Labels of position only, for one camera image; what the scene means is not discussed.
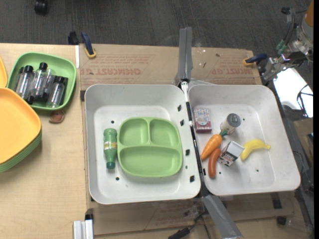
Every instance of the small carton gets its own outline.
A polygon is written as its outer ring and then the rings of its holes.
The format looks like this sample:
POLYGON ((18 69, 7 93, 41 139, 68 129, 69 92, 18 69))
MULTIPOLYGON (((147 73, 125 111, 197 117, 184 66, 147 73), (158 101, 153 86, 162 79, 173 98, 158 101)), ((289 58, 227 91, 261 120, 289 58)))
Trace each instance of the small carton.
POLYGON ((225 166, 231 166, 244 149, 245 148, 238 143, 230 141, 229 144, 222 149, 218 161, 225 166))
POLYGON ((208 109, 196 108, 194 109, 194 115, 196 133, 210 133, 211 123, 208 109))

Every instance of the orange carrot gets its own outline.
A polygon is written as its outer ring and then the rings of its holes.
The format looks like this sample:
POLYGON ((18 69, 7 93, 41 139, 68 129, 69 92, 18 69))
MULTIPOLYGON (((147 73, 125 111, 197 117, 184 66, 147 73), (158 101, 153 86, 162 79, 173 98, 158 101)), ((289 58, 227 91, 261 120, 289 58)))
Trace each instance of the orange carrot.
POLYGON ((221 153, 220 148, 217 148, 209 156, 208 160, 208 175, 210 178, 215 178, 216 175, 216 161, 221 153))
POLYGON ((222 136, 220 134, 214 134, 207 142, 200 159, 207 158, 222 142, 222 136))

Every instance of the yellow banana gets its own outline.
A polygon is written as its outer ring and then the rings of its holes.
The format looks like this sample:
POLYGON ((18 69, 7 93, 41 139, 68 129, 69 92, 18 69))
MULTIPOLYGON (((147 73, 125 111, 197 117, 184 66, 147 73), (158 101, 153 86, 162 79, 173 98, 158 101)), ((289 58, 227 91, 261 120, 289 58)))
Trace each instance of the yellow banana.
POLYGON ((270 149, 270 145, 265 144, 262 140, 260 139, 253 139, 248 142, 246 142, 243 147, 245 148, 242 153, 240 154, 241 160, 245 160, 249 154, 256 149, 261 149, 261 148, 266 148, 270 149))

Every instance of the chair wheel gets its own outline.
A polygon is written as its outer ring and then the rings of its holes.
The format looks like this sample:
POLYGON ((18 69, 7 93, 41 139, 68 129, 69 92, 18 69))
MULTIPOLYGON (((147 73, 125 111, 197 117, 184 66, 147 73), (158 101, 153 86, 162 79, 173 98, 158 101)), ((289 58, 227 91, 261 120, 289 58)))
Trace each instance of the chair wheel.
POLYGON ((47 11, 47 2, 42 0, 36 0, 34 5, 35 12, 46 13, 47 11))

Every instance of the wooden table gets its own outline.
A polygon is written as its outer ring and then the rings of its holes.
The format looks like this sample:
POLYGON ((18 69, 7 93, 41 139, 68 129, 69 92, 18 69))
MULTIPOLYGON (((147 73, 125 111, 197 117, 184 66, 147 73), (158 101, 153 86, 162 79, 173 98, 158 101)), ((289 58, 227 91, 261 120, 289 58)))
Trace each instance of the wooden table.
MULTIPOLYGON (((8 75, 16 59, 29 51, 54 54, 74 64, 79 62, 76 46, 1 43, 0 56, 8 75)), ((37 111, 42 122, 41 144, 19 164, 0 173, 0 239, 71 239, 73 222, 84 220, 88 200, 82 104, 78 70, 74 94, 64 110, 65 120, 53 124, 49 122, 49 112, 37 111)), ((293 199, 292 206, 293 212, 301 215, 293 199)), ((215 225, 206 223, 211 236, 220 238, 215 225)), ((236 225, 246 239, 293 238, 277 226, 274 217, 242 220, 236 225)), ((167 228, 96 238, 162 239, 176 231, 177 228, 167 228)), ((195 226, 188 238, 208 238, 204 223, 195 226)))

